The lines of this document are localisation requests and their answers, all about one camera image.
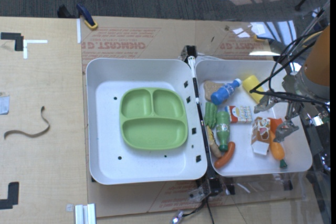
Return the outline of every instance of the green tray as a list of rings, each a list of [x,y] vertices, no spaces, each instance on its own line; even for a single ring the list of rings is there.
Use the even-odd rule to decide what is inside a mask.
[[[127,91],[120,103],[121,134],[141,150],[168,150],[183,145],[188,125],[183,101],[176,92],[162,88]]]

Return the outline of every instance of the green soda bottle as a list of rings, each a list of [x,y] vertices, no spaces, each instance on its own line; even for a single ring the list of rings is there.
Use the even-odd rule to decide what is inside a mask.
[[[227,143],[230,137],[230,115],[226,111],[220,111],[217,113],[216,119],[216,133],[219,139],[219,150],[226,152]]]

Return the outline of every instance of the wooden surface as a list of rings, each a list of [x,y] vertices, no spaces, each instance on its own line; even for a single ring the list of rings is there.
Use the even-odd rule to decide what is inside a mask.
[[[10,96],[8,115],[0,115],[0,199],[10,182],[19,182],[19,203],[0,210],[0,223],[73,223],[68,204],[87,204],[87,174],[81,46],[75,19],[0,18],[1,32],[25,39],[46,39],[28,45],[28,59],[14,51],[14,41],[0,40],[0,92]],[[37,138],[3,133],[12,129]],[[302,180],[302,197],[272,202],[234,203],[211,208],[219,223],[323,223],[313,190]],[[174,211],[97,219],[99,224],[169,223]],[[204,207],[183,223],[211,223]]]

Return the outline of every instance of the blue bottle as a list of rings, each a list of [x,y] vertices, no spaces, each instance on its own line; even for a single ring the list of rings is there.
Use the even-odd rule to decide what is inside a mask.
[[[232,83],[224,84],[216,92],[211,94],[211,101],[215,105],[223,103],[234,93],[236,88],[239,87],[240,85],[241,85],[240,79],[235,79]]]

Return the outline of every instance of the blue clamp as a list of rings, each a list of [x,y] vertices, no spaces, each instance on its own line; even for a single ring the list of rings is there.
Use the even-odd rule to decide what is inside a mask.
[[[91,14],[89,11],[81,4],[76,5],[77,10],[79,12],[79,15],[83,15],[85,18],[84,23],[91,29],[95,30],[98,27],[98,24],[95,22],[95,20],[92,19]]]

